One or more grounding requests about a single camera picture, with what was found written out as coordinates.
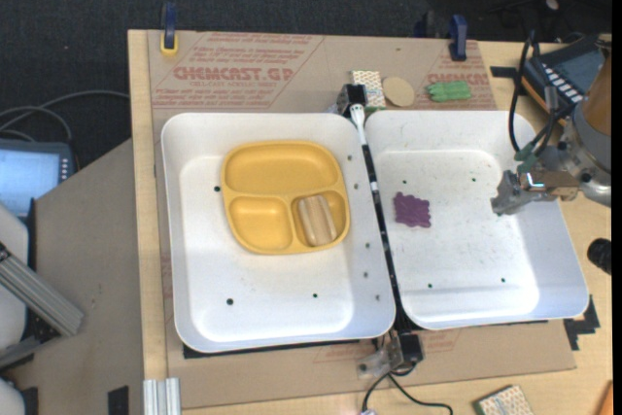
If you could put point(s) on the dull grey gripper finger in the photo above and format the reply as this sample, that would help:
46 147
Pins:
510 183
505 205

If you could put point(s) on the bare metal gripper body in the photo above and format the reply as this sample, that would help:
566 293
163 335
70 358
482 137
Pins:
551 185

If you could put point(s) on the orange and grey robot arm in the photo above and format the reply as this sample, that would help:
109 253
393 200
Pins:
598 97

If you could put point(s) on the white plastic tray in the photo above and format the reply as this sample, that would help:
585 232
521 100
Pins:
476 257
272 296

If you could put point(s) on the purple toy grapes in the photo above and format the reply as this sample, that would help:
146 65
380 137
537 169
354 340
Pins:
411 210

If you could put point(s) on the green toy pea pods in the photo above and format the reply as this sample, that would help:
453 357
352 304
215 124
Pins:
448 91

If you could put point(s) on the thin black and white rod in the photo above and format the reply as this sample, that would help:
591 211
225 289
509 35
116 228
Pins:
373 182

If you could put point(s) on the tan round biscuit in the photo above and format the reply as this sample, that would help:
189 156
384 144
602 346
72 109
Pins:
398 91

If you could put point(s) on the tan toy bread bun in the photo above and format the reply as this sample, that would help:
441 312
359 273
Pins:
317 219

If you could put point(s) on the yellow divided plate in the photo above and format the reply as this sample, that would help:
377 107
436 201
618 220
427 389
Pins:
272 175

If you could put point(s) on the brown cardboard board red print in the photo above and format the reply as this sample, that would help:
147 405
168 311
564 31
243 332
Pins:
252 73

